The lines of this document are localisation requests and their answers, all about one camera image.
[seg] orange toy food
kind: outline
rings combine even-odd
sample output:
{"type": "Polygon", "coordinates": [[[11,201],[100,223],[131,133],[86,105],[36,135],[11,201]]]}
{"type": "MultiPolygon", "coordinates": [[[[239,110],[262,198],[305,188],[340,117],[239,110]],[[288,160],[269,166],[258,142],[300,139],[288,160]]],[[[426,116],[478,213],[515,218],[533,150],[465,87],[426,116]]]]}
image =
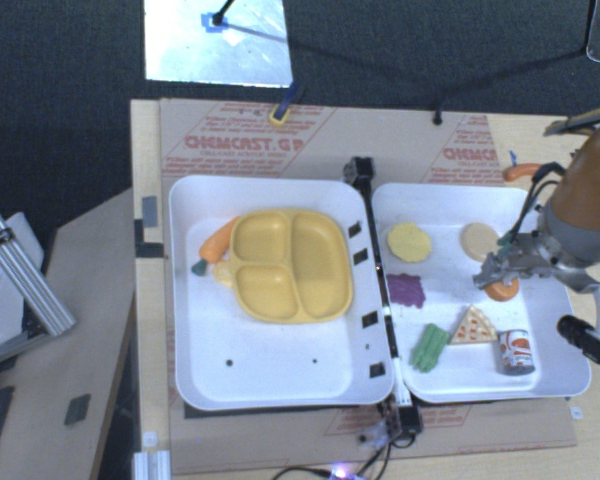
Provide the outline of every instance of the orange toy food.
{"type": "Polygon", "coordinates": [[[505,181],[514,181],[522,176],[533,176],[540,169],[540,164],[518,164],[509,167],[504,173],[505,181]]]}
{"type": "Polygon", "coordinates": [[[511,286],[506,286],[502,281],[496,281],[484,287],[484,292],[497,302],[506,302],[513,299],[520,289],[520,282],[515,277],[511,281],[511,286]]]}
{"type": "Polygon", "coordinates": [[[222,259],[224,253],[229,249],[229,245],[231,244],[231,231],[239,218],[240,217],[235,217],[231,219],[204,241],[198,251],[200,261],[191,267],[191,271],[194,274],[199,276],[204,275],[209,263],[218,263],[222,259]]]}

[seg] metal plate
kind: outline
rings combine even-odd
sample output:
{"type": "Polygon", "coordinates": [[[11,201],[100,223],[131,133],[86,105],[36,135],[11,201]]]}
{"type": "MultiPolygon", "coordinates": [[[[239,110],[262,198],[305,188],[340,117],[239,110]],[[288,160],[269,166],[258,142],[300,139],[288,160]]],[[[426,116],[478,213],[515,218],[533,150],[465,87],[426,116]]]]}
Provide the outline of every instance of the metal plate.
{"type": "Polygon", "coordinates": [[[149,80],[288,87],[293,76],[282,0],[145,0],[149,80]]]}

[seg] pizza slice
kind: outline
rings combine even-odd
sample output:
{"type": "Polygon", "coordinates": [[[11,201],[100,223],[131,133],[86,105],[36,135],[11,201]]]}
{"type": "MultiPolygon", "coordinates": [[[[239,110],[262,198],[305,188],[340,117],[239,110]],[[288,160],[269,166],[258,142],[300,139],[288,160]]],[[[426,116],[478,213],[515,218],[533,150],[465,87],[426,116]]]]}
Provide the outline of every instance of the pizza slice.
{"type": "Polygon", "coordinates": [[[487,343],[497,339],[496,328],[487,316],[475,306],[469,306],[449,344],[487,343]]]}

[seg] yellow plate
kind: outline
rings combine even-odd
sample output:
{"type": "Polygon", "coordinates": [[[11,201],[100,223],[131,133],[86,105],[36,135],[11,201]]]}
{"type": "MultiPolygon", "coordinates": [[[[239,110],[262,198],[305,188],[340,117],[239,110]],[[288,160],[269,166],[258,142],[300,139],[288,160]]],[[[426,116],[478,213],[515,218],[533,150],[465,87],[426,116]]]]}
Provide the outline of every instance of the yellow plate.
{"type": "Polygon", "coordinates": [[[323,322],[351,304],[347,244],[324,214],[288,209],[245,214],[233,228],[230,254],[238,302],[255,318],[323,322]]]}

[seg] yellow clip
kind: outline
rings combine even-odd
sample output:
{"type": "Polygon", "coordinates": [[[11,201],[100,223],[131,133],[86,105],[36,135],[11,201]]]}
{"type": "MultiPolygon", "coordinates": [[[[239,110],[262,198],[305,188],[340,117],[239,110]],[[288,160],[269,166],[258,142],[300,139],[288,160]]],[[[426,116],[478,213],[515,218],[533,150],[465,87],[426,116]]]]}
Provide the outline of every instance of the yellow clip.
{"type": "Polygon", "coordinates": [[[291,107],[289,107],[287,110],[285,110],[285,113],[282,114],[281,119],[276,119],[275,115],[276,115],[276,112],[278,111],[279,107],[280,107],[280,105],[276,105],[275,107],[273,107],[273,110],[269,114],[269,122],[273,126],[282,126],[284,123],[287,122],[287,118],[289,117],[289,114],[291,113],[291,107]]]}

